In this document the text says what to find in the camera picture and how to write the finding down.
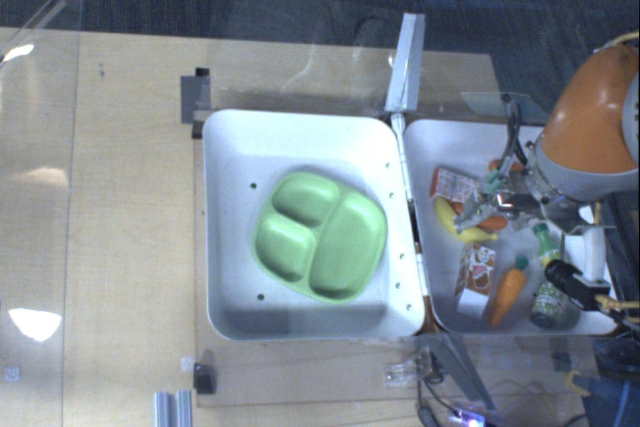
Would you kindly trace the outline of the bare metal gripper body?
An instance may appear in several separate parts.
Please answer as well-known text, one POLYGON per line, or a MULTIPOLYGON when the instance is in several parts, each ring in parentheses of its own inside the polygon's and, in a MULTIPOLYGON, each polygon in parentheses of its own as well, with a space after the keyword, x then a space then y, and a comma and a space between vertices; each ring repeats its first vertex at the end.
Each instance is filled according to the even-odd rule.
POLYGON ((538 219, 562 227, 568 219, 565 196, 541 175, 508 174, 498 187, 492 206, 521 225, 538 219))

